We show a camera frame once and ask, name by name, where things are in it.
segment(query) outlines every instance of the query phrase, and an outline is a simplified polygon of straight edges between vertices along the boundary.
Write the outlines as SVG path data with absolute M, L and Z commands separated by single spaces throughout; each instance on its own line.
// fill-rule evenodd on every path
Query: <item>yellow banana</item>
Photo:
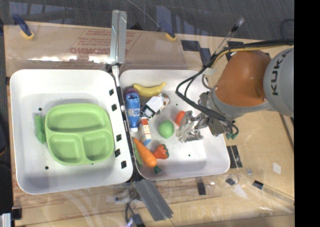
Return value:
M 132 86 L 139 92 L 141 97 L 155 97 L 161 93 L 162 88 L 166 85 L 166 82 L 162 82 L 160 85 L 146 87 L 137 83 Z

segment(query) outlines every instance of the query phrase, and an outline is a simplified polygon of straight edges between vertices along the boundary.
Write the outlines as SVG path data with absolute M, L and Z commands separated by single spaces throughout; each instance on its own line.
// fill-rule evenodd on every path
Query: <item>green plate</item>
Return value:
M 109 115 L 93 103 L 52 107 L 45 116 L 44 129 L 50 154 L 61 164 L 101 162 L 115 148 Z

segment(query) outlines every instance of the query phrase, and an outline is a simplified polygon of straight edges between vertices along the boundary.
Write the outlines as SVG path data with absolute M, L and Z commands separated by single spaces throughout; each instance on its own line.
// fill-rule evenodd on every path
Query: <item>gray floor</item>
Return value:
M 224 37 L 240 18 L 235 37 L 254 40 L 294 38 L 295 0 L 0 0 L 0 18 L 110 27 L 112 10 L 126 11 L 128 29 Z M 4 40 L 0 37 L 0 121 L 8 135 Z M 0 214 L 11 206 L 10 148 L 0 157 Z

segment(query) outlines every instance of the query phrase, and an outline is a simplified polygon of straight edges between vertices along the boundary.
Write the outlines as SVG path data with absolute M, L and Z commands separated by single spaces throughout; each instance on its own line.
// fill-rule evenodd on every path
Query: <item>blue bottle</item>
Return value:
M 140 118 L 140 98 L 137 93 L 128 93 L 125 96 L 126 114 L 130 124 L 130 131 L 137 132 L 137 123 Z

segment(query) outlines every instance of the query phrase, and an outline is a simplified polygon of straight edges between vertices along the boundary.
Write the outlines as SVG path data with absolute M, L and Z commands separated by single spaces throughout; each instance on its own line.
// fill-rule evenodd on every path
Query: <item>white plastic tray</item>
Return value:
M 133 164 L 110 74 L 102 70 L 24 69 L 12 75 L 10 93 L 16 178 L 26 193 L 115 185 L 130 179 Z M 84 165 L 55 161 L 47 143 L 37 140 L 35 115 L 44 116 L 53 106 L 67 103 L 93 103 L 104 108 L 111 120 L 114 151 L 119 149 L 120 155 L 113 153 L 105 161 Z
M 127 70 L 120 76 L 120 85 L 125 91 L 127 87 L 138 83 L 146 87 L 152 87 L 166 82 L 162 92 L 170 98 L 170 103 L 161 114 L 155 115 L 149 121 L 152 141 L 147 148 L 153 151 L 158 144 L 165 144 L 169 151 L 169 158 L 157 160 L 161 172 L 155 174 L 154 169 L 137 164 L 139 173 L 150 180 L 169 180 L 178 178 L 204 177 L 225 173 L 230 167 L 230 158 L 223 135 L 214 137 L 209 127 L 200 129 L 203 140 L 182 143 L 174 134 L 168 139 L 160 136 L 159 125 L 165 120 L 174 123 L 179 111 L 192 111 L 197 116 L 200 111 L 184 102 L 175 93 L 177 85 L 183 80 L 193 76 L 193 70 Z M 184 92 L 186 84 L 181 86 L 180 92 Z M 198 103 L 199 96 L 208 90 L 203 86 L 201 75 L 190 86 L 187 97 Z M 147 98 L 141 97 L 140 103 L 147 102 Z

